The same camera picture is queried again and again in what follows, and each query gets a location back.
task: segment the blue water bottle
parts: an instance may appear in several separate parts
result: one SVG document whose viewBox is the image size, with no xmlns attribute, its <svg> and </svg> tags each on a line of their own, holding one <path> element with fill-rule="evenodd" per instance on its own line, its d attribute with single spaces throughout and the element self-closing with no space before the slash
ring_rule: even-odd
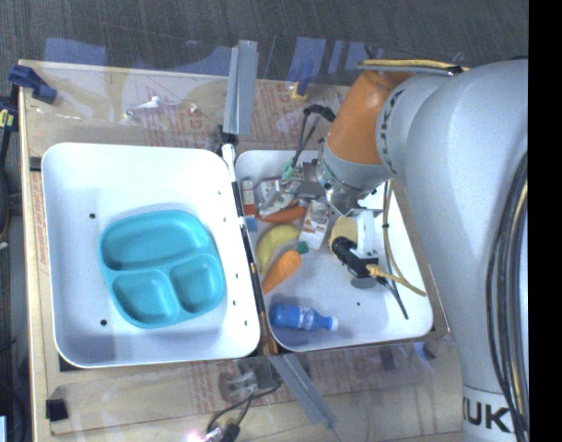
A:
<svg viewBox="0 0 562 442">
<path fill-rule="evenodd" d="M 289 306 L 282 303 L 274 303 L 269 308 L 269 320 L 274 326 L 303 331 L 314 331 L 321 328 L 335 331 L 338 327 L 338 319 L 334 316 L 325 317 L 312 308 Z"/>
</svg>

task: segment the gray floor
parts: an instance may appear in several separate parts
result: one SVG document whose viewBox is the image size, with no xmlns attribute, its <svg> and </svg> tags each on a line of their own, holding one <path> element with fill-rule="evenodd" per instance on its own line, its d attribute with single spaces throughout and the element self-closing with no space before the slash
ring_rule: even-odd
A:
<svg viewBox="0 0 562 442">
<path fill-rule="evenodd" d="M 19 58 L 225 72 L 203 65 L 205 55 L 246 39 L 259 42 L 259 76 L 288 79 L 306 51 L 318 53 L 318 81 L 348 83 L 353 48 L 480 65 L 527 55 L 528 37 L 529 0 L 0 0 L 0 93 L 9 93 L 6 76 Z M 12 193 L 20 193 L 18 156 L 15 135 L 6 161 Z M 17 338 L 9 255 L 0 250 L 0 349 Z M 7 386 L 12 366 L 11 353 L 0 354 Z M 4 413 L 11 405 L 0 398 Z"/>
</svg>

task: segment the yellow banana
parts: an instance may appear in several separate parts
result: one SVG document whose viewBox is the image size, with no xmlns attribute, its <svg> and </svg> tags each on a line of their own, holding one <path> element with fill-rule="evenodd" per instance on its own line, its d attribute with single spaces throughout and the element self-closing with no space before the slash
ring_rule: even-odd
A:
<svg viewBox="0 0 562 442">
<path fill-rule="evenodd" d="M 293 225 L 279 225 L 266 231 L 256 243 L 256 259 L 261 273 L 269 269 L 273 253 L 283 244 L 299 236 L 299 229 Z"/>
</svg>

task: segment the orange toy food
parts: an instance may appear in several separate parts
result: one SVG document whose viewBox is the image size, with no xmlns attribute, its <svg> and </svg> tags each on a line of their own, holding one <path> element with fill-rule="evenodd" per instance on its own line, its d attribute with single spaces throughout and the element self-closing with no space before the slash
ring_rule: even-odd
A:
<svg viewBox="0 0 562 442">
<path fill-rule="evenodd" d="M 263 293 L 266 295 L 286 278 L 296 272 L 301 265 L 301 254 L 297 250 L 287 250 L 271 266 L 263 280 Z"/>
<path fill-rule="evenodd" d="M 299 204 L 294 204 L 293 206 L 289 206 L 281 211 L 277 211 L 276 213 L 272 213 L 269 216 L 261 217 L 261 213 L 257 213 L 256 217 L 261 221 L 265 221 L 267 223 L 275 223 L 275 224 L 284 224 L 290 223 L 294 219 L 298 219 L 306 214 L 306 208 L 300 206 Z"/>
</svg>

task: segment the blue plate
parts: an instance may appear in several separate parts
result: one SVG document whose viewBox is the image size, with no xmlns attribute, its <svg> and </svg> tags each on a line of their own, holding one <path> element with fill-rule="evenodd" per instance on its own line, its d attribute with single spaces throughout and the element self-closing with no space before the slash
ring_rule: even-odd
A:
<svg viewBox="0 0 562 442">
<path fill-rule="evenodd" d="M 99 239 L 99 259 L 116 308 L 142 328 L 197 318 L 225 294 L 213 239 L 183 211 L 145 213 L 110 224 Z"/>
</svg>

